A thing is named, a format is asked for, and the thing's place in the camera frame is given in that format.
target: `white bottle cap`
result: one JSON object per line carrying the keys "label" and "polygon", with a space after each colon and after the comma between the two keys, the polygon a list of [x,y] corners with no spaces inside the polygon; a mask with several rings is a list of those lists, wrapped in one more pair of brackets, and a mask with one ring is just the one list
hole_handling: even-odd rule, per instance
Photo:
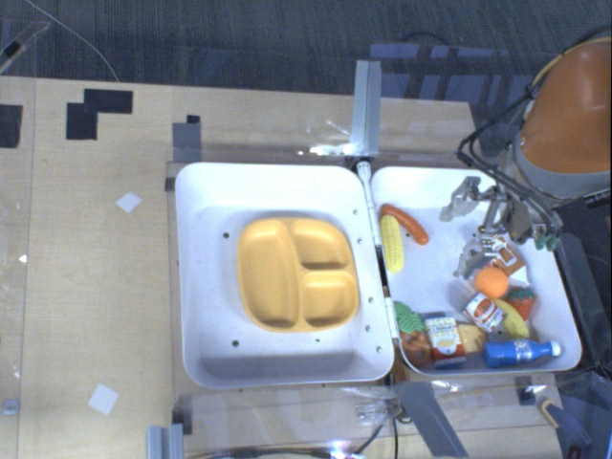
{"label": "white bottle cap", "polygon": [[550,340],[551,348],[553,349],[553,357],[557,357],[561,355],[561,345],[556,340]]}

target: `blue bottle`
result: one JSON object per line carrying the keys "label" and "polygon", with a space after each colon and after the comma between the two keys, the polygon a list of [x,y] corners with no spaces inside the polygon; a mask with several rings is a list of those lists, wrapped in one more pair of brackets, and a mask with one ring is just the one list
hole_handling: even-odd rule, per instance
{"label": "blue bottle", "polygon": [[546,343],[529,339],[489,341],[485,343],[484,352],[487,365],[495,368],[500,365],[519,365],[544,356],[556,357],[561,354],[561,346],[554,340]]}

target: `yellow corn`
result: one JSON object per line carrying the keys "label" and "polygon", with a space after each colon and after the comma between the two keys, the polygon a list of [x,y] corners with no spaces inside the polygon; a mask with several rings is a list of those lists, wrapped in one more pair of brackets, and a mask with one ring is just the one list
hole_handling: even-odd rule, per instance
{"label": "yellow corn", "polygon": [[384,265],[390,272],[399,272],[404,267],[404,246],[400,224],[393,216],[381,218],[381,239]]}

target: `white paper square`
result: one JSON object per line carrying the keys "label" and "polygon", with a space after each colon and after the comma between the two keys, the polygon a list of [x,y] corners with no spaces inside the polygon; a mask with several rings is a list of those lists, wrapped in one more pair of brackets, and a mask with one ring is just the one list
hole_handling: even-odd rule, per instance
{"label": "white paper square", "polygon": [[134,192],[128,192],[117,201],[117,206],[119,206],[125,212],[132,212],[132,210],[141,202],[142,199]]}
{"label": "white paper square", "polygon": [[89,406],[108,416],[113,411],[113,406],[115,406],[118,397],[119,393],[117,391],[113,391],[110,387],[100,383],[89,400]]}

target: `hot dog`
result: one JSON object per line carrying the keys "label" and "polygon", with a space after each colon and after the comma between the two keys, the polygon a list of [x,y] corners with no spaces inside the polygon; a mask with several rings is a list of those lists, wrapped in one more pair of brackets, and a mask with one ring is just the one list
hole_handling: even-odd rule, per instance
{"label": "hot dog", "polygon": [[419,245],[426,245],[429,241],[429,235],[419,222],[401,209],[394,208],[390,204],[383,204],[381,207],[381,215],[391,215],[397,219],[400,226],[408,231],[414,238],[414,241]]}

